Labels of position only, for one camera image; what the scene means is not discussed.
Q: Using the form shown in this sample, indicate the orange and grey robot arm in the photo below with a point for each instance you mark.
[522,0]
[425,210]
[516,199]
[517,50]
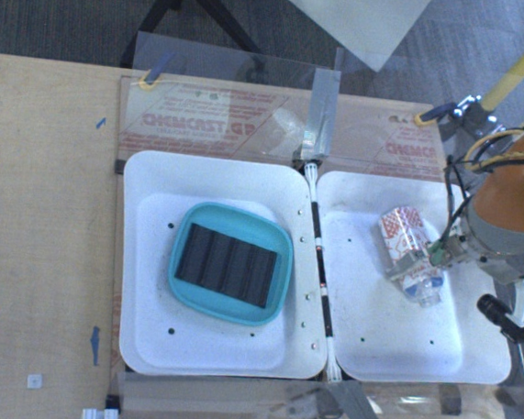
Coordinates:
[512,191]

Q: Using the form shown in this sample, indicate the teal plate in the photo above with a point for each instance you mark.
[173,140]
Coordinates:
[178,265]

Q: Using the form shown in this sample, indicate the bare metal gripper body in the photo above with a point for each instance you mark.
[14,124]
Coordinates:
[460,253]

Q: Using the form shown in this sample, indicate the white plastic tray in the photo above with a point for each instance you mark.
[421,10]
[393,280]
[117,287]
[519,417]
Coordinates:
[144,285]
[370,334]

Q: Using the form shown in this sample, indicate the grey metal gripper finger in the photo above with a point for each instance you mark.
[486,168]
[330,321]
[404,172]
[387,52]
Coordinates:
[406,265]

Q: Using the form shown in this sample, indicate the red and white carton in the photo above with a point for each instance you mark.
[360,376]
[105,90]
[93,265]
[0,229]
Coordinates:
[400,229]

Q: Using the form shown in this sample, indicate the brown cardboard board red print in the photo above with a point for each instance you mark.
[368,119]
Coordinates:
[252,120]

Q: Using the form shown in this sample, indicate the black cylinder on white bracket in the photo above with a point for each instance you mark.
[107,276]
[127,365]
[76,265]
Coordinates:
[498,314]

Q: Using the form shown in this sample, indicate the black ribbed block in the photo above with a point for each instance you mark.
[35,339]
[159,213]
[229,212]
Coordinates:
[226,265]

